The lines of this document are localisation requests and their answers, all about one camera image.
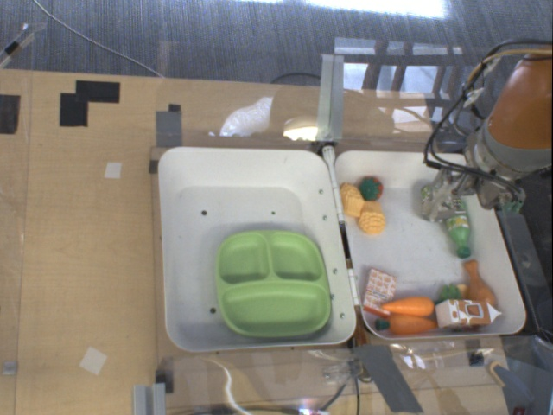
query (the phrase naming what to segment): toy green bottle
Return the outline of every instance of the toy green bottle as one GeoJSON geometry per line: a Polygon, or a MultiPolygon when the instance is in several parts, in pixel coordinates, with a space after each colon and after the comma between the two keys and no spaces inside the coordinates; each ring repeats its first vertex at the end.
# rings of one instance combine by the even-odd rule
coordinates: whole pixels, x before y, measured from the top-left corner
{"type": "Polygon", "coordinates": [[[446,220],[446,228],[448,229],[449,237],[457,246],[457,256],[460,259],[470,257],[470,248],[468,247],[470,225],[464,202],[460,201],[455,215],[446,220]]]}

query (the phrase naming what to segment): black cable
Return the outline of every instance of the black cable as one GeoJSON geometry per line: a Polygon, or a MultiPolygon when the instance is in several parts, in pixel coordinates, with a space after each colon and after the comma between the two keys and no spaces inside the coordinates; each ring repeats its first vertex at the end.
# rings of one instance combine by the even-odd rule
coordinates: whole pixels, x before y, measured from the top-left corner
{"type": "Polygon", "coordinates": [[[486,119],[486,116],[482,115],[482,113],[480,112],[480,109],[478,109],[476,107],[476,105],[472,105],[470,107],[470,111],[474,114],[474,116],[480,120],[485,120],[486,119]]]}
{"type": "Polygon", "coordinates": [[[287,77],[296,77],[296,76],[311,77],[312,79],[317,79],[317,80],[321,79],[321,76],[317,75],[316,73],[294,72],[294,73],[283,73],[278,77],[274,78],[273,80],[271,80],[270,83],[274,84],[274,83],[277,83],[279,80],[285,79],[287,77]]]}
{"type": "MultiPolygon", "coordinates": [[[[539,39],[508,40],[508,41],[504,41],[504,42],[496,45],[495,47],[493,47],[488,52],[486,57],[489,57],[490,55],[495,54],[499,49],[501,49],[504,46],[509,46],[509,45],[513,45],[513,44],[528,44],[528,43],[549,45],[549,44],[551,44],[551,41],[539,40],[539,39]]],[[[432,168],[435,168],[435,169],[449,169],[449,170],[452,170],[454,172],[460,172],[462,174],[469,174],[469,175],[476,176],[476,177],[479,177],[479,178],[484,178],[484,179],[492,181],[492,182],[496,182],[496,183],[501,184],[501,185],[505,186],[506,188],[508,188],[509,191],[512,193],[512,195],[515,198],[517,198],[518,196],[522,195],[524,191],[520,187],[516,186],[514,183],[509,182],[507,180],[504,180],[503,178],[501,178],[499,176],[496,176],[494,174],[488,174],[487,172],[484,172],[480,169],[470,168],[468,166],[464,166],[464,165],[461,165],[461,164],[448,162],[447,160],[439,157],[436,154],[435,149],[434,149],[434,141],[435,141],[437,133],[443,127],[443,125],[448,120],[449,116],[455,110],[455,108],[463,100],[467,99],[467,90],[470,87],[474,86],[474,83],[480,77],[480,75],[484,72],[485,68],[486,68],[485,66],[481,67],[479,72],[467,83],[467,85],[465,87],[463,87],[461,96],[453,103],[452,106],[449,107],[449,109],[446,111],[446,113],[443,114],[442,119],[436,125],[435,129],[432,131],[432,134],[430,134],[429,140],[428,140],[428,142],[426,143],[426,145],[424,147],[424,159],[423,159],[423,161],[424,161],[425,164],[427,164],[428,166],[430,166],[432,168]],[[429,153],[436,160],[436,162],[429,160],[429,153]]]]}
{"type": "Polygon", "coordinates": [[[462,107],[457,109],[457,112],[453,116],[453,121],[451,122],[451,125],[453,126],[453,129],[455,129],[459,135],[462,135],[463,137],[468,137],[470,135],[471,131],[464,131],[462,129],[461,125],[459,124],[459,122],[461,120],[462,110],[463,110],[462,107]]]}
{"type": "Polygon", "coordinates": [[[346,385],[347,385],[347,381],[343,385],[340,386],[340,388],[338,389],[338,392],[329,401],[327,401],[326,404],[321,406],[322,411],[326,411],[328,409],[328,407],[330,407],[330,405],[332,405],[333,402],[336,401],[340,397],[342,392],[344,392],[344,389],[346,388],[346,385]]]}
{"type": "Polygon", "coordinates": [[[466,99],[466,95],[465,93],[463,92],[463,94],[453,103],[452,106],[449,107],[449,109],[443,114],[442,116],[442,119],[440,120],[440,122],[437,124],[436,128],[432,131],[432,133],[430,134],[430,137],[429,137],[429,140],[427,141],[425,147],[424,147],[424,159],[423,159],[423,162],[427,165],[427,166],[430,166],[431,168],[434,168],[434,169],[449,169],[449,170],[452,170],[454,172],[460,172],[462,174],[469,174],[469,175],[472,175],[472,176],[476,176],[476,177],[479,177],[479,178],[485,178],[489,181],[492,181],[492,182],[497,182],[499,184],[502,184],[503,186],[505,186],[506,188],[508,188],[511,193],[516,197],[518,197],[519,195],[522,194],[522,189],[519,188],[518,186],[516,186],[515,184],[511,183],[511,182],[508,182],[507,180],[504,180],[496,175],[493,175],[493,174],[488,174],[487,172],[484,172],[480,169],[476,169],[476,168],[470,168],[468,166],[464,166],[464,165],[461,165],[461,164],[457,164],[457,163],[451,163],[443,158],[441,158],[440,156],[438,156],[436,153],[435,153],[435,149],[434,149],[434,141],[435,141],[435,137],[437,135],[437,133],[439,132],[439,130],[443,127],[443,124],[448,120],[449,116],[451,115],[451,113],[454,111],[454,109],[464,100],[466,99]],[[430,154],[432,155],[432,157],[438,162],[432,162],[428,159],[429,157],[429,152],[430,154]]]}

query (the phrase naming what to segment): wire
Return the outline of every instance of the wire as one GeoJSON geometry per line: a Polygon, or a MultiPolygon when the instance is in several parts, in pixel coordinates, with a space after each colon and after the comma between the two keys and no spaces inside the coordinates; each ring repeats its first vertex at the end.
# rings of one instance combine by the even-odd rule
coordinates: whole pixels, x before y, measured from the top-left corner
{"type": "Polygon", "coordinates": [[[355,383],[355,393],[357,395],[357,410],[355,413],[359,415],[359,411],[361,410],[361,392],[359,391],[359,381],[357,378],[354,378],[353,382],[355,383]]]}
{"type": "Polygon", "coordinates": [[[274,84],[274,83],[277,83],[279,80],[285,79],[287,77],[296,77],[296,76],[311,77],[312,79],[317,79],[317,80],[321,79],[321,76],[317,75],[316,73],[304,73],[304,72],[283,73],[282,75],[279,75],[278,77],[271,80],[270,83],[274,84]]]}
{"type": "Polygon", "coordinates": [[[90,37],[87,37],[86,35],[80,33],[77,29],[74,29],[72,28],[71,26],[69,26],[68,24],[66,24],[65,22],[63,22],[62,20],[60,20],[58,17],[56,17],[54,14],[52,14],[51,12],[49,12],[44,6],[42,6],[42,4],[38,1],[38,0],[31,0],[34,4],[36,4],[36,6],[44,13],[46,14],[46,16],[48,16],[49,18],[51,18],[52,20],[54,20],[55,22],[57,22],[59,25],[61,25],[63,28],[67,29],[69,32],[75,34],[76,36],[82,38],[83,40],[86,40],[87,42],[90,42],[91,44],[93,44],[94,46],[97,46],[98,48],[100,49],[103,49],[104,51],[107,51],[109,53],[112,53],[114,55],[117,55],[118,57],[121,57],[127,61],[130,61],[131,63],[134,63],[135,65],[138,65],[139,67],[142,67],[143,69],[146,69],[147,71],[153,73],[154,75],[158,76],[158,77],[162,77],[163,78],[163,75],[158,73],[155,69],[152,69],[151,67],[147,66],[147,65],[144,65],[143,63],[141,63],[140,61],[138,60],[135,60],[133,59],[132,57],[129,57],[128,55],[125,55],[121,52],[118,52],[116,51],[115,49],[112,49],[112,48],[109,48],[107,47],[106,45],[103,45],[102,43],[99,43],[98,41],[95,41],[93,40],[92,38],[90,37]]]}
{"type": "Polygon", "coordinates": [[[553,55],[551,57],[523,57],[523,61],[543,61],[543,60],[551,60],[553,59],[553,55]]]}
{"type": "Polygon", "coordinates": [[[476,105],[472,105],[470,107],[470,110],[478,120],[485,120],[486,119],[486,117],[484,115],[482,115],[482,113],[480,112],[480,109],[478,109],[478,107],[476,107],[476,105]]]}
{"type": "MultiPolygon", "coordinates": [[[[484,178],[484,179],[490,180],[492,182],[496,182],[496,183],[501,184],[501,185],[505,186],[506,188],[508,188],[515,198],[519,198],[520,196],[522,196],[524,194],[524,191],[521,188],[519,188],[518,186],[516,186],[514,183],[509,182],[507,180],[504,180],[504,179],[500,178],[499,176],[496,176],[495,174],[488,174],[487,172],[484,172],[480,169],[470,168],[468,166],[448,162],[447,160],[439,157],[436,154],[435,149],[434,149],[434,141],[435,141],[435,137],[436,137],[438,131],[443,127],[443,125],[448,120],[451,113],[457,108],[457,106],[463,100],[467,99],[467,90],[470,89],[471,87],[474,87],[475,81],[484,72],[487,63],[489,63],[490,61],[493,61],[495,59],[500,59],[500,58],[502,58],[504,56],[507,56],[507,55],[515,55],[515,54],[534,54],[534,55],[538,55],[539,58],[544,58],[544,59],[546,59],[546,58],[549,59],[552,56],[552,52],[550,50],[532,49],[532,48],[509,49],[507,51],[497,52],[502,47],[507,46],[507,45],[522,44],[522,43],[524,43],[524,40],[525,39],[511,40],[511,41],[505,41],[503,43],[500,43],[496,47],[492,48],[490,50],[490,52],[487,54],[487,56],[479,63],[479,65],[477,65],[473,69],[473,71],[468,76],[466,85],[463,87],[461,96],[454,102],[454,104],[452,106],[449,107],[449,109],[446,111],[446,113],[444,113],[442,115],[442,119],[437,124],[436,128],[432,131],[432,134],[430,134],[429,140],[427,141],[426,146],[424,147],[424,159],[423,159],[424,163],[426,163],[430,167],[434,167],[435,169],[450,169],[450,170],[455,171],[455,172],[469,174],[469,175],[472,175],[472,176],[476,176],[476,177],[479,177],[479,178],[484,178]],[[436,162],[431,162],[428,159],[429,153],[436,160],[436,162]]],[[[540,40],[531,40],[531,41],[528,41],[528,42],[531,42],[531,43],[534,43],[534,44],[548,44],[548,45],[551,44],[550,41],[540,41],[540,40]]]]}
{"type": "Polygon", "coordinates": [[[509,49],[507,51],[498,52],[497,54],[488,55],[484,58],[476,67],[473,69],[473,71],[468,75],[467,79],[467,86],[471,86],[474,84],[478,76],[482,73],[484,70],[484,66],[489,63],[492,60],[505,57],[507,55],[519,55],[519,54],[533,54],[538,55],[539,57],[551,57],[552,52],[551,50],[545,50],[545,49],[509,49]]]}
{"type": "Polygon", "coordinates": [[[411,114],[413,117],[415,117],[417,120],[426,123],[427,125],[431,124],[431,121],[428,119],[428,117],[424,117],[423,115],[419,114],[418,112],[408,108],[408,107],[394,107],[393,109],[397,109],[398,111],[403,111],[411,114]]]}
{"type": "Polygon", "coordinates": [[[470,131],[464,131],[461,128],[461,126],[459,125],[459,120],[461,119],[461,111],[462,110],[463,110],[462,107],[457,109],[457,112],[453,116],[453,122],[452,122],[451,125],[453,126],[453,129],[455,129],[459,135],[462,135],[463,137],[468,137],[468,135],[470,134],[470,131]]]}
{"type": "Polygon", "coordinates": [[[550,45],[551,40],[544,40],[539,38],[515,38],[503,41],[501,43],[498,43],[495,45],[492,49],[489,50],[489,52],[486,54],[486,57],[489,57],[490,55],[494,55],[496,52],[498,52],[500,49],[504,48],[505,46],[511,46],[511,45],[550,45]]]}
{"type": "Polygon", "coordinates": [[[333,404],[333,402],[336,401],[340,397],[342,392],[344,392],[344,389],[346,388],[346,385],[347,385],[348,381],[349,380],[347,380],[343,385],[340,386],[340,388],[338,389],[338,392],[336,392],[336,394],[329,401],[327,401],[326,404],[321,406],[322,411],[326,411],[328,409],[328,407],[330,407],[333,404]]]}
{"type": "MultiPolygon", "coordinates": [[[[281,415],[297,415],[297,409],[287,409],[287,408],[278,408],[278,407],[262,407],[262,406],[253,406],[253,407],[243,407],[246,412],[274,412],[281,415]]],[[[195,409],[188,409],[181,412],[171,412],[174,415],[243,415],[244,411],[238,412],[235,409],[228,406],[220,406],[215,409],[208,409],[206,411],[197,411],[195,409]]]]}

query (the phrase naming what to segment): white tape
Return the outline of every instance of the white tape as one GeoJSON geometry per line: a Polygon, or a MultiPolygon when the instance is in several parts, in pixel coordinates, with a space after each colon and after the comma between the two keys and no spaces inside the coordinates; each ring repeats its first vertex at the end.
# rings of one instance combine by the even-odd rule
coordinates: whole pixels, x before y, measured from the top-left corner
{"type": "Polygon", "coordinates": [[[102,354],[95,348],[88,348],[79,365],[91,374],[99,375],[105,360],[107,360],[106,354],[102,354]]]}
{"type": "Polygon", "coordinates": [[[2,364],[2,375],[16,375],[17,361],[5,361],[2,364]]]}
{"type": "Polygon", "coordinates": [[[300,415],[330,415],[330,412],[317,409],[300,409],[300,415]]]}
{"type": "Polygon", "coordinates": [[[105,167],[105,178],[121,178],[121,163],[107,163],[105,167]]]}

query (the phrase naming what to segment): wooden table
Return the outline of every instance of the wooden table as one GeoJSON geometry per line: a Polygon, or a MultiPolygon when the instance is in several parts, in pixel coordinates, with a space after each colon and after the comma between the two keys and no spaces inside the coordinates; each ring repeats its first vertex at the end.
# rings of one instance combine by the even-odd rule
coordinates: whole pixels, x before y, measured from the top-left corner
{"type": "MultiPolygon", "coordinates": [[[[228,401],[229,374],[233,397],[253,405],[302,394],[321,402],[334,393],[321,377],[326,360],[305,349],[194,355],[170,346],[155,281],[149,160],[156,112],[181,106],[184,144],[305,148],[282,138],[283,124],[313,111],[316,88],[3,70],[0,94],[21,97],[17,133],[0,135],[0,361],[18,366],[15,375],[0,376],[0,413],[131,413],[133,386],[151,385],[164,358],[174,362],[181,389],[168,396],[174,413],[228,401]],[[87,127],[60,127],[60,95],[75,93],[76,80],[118,82],[120,100],[89,103],[87,127]],[[284,100],[266,131],[218,137],[232,112],[262,97],[284,100]],[[121,164],[120,177],[106,178],[108,163],[121,164]],[[89,348],[105,355],[98,374],[80,366],[89,348]]],[[[423,107],[422,97],[361,96],[345,103],[342,149],[422,148],[428,124],[394,125],[383,116],[373,124],[367,113],[423,107]]],[[[504,360],[499,339],[481,343],[504,360]]],[[[425,411],[504,413],[489,373],[469,367],[462,349],[452,352],[436,370],[402,363],[425,411]]],[[[362,384],[361,392],[364,413],[387,413],[374,384],[362,384]]],[[[344,394],[333,411],[354,413],[353,387],[344,394]]]]}

